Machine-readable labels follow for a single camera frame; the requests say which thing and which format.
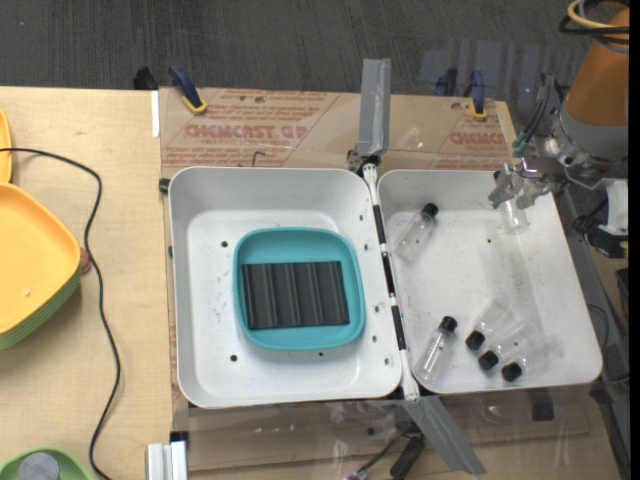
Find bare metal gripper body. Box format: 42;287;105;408
530;135;609;190

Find clear plastic bottle without cap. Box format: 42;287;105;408
498;196;531;235

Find white plastic tray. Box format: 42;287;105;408
167;165;404;410
375;168;604;396

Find clear plastic bottle black cap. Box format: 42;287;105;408
500;335;564;384
412;315;459;385
464;299;511;352
477;320;535;372
392;202;441;263

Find thin black and white rod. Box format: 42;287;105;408
360;163;421;402

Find brown cardboard board red print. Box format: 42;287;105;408
157;86;592;473

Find black ribbed rack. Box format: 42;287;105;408
240;260;351;331

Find teal plate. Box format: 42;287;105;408
232;226;367;353

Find yellow plate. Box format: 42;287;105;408
0;182;83;337

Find green plate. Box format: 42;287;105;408
0;445;97;480
0;265;84;353

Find grey round can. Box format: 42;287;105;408
17;451;62;480

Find black cylinder on white bracket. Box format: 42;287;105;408
585;177;630;260

